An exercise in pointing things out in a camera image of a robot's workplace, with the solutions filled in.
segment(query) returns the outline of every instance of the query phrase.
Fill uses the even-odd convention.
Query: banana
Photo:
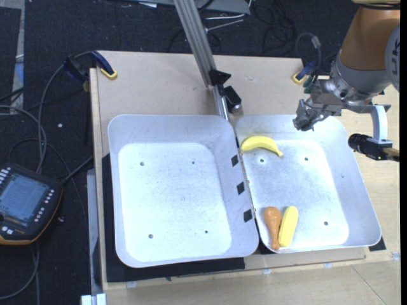
[[[240,145],[241,151],[249,151],[254,148],[265,148],[270,151],[273,151],[279,157],[282,156],[282,152],[279,151],[277,144],[275,141],[269,137],[264,137],[262,135],[254,135],[253,137],[249,137],[245,139],[242,144]]]

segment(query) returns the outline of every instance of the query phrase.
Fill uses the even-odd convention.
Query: metal bracket
[[[219,70],[211,69],[209,71],[209,78],[212,86],[223,85],[230,77],[231,74],[227,74]]]
[[[372,108],[370,115],[373,120],[373,137],[368,139],[376,144],[388,144],[392,141],[387,140],[387,105],[376,104]]]

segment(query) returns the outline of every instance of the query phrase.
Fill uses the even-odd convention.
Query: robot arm
[[[300,100],[294,125],[301,131],[314,129],[316,122],[338,116],[342,109],[370,113],[373,137],[351,137],[350,147],[376,160],[398,160],[394,153],[383,151],[392,145],[387,140],[385,116],[390,106],[373,105],[372,98],[389,85],[399,91],[400,0],[352,1],[361,7],[331,66],[329,79],[306,81],[310,98]],[[369,147],[362,148],[362,142]]]

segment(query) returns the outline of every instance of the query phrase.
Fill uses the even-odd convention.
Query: black clamp
[[[91,51],[90,56],[100,67],[100,71],[109,79],[117,77],[117,72],[110,66],[109,62],[97,51]],[[74,55],[69,55],[64,61],[64,69],[68,75],[82,83],[83,89],[89,90],[89,71],[88,68],[81,65]]]
[[[209,71],[209,77],[212,86],[217,86],[220,96],[225,97],[228,111],[234,113],[240,109],[242,106],[242,99],[237,95],[237,92],[232,86],[227,86],[226,88],[223,86],[223,84],[231,77],[231,74],[211,69]]]

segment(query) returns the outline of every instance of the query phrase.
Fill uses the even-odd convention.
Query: white tray
[[[281,214],[293,205],[298,223],[288,247],[293,253],[376,244],[381,229],[364,185],[348,135],[334,117],[297,131],[295,115],[244,116],[236,123],[238,141],[263,135],[276,141],[283,156],[262,148],[243,153],[252,202],[262,242],[270,250],[270,233],[263,211]]]
[[[116,251],[124,264],[255,251],[259,237],[229,122],[125,114],[111,120],[108,135]]]

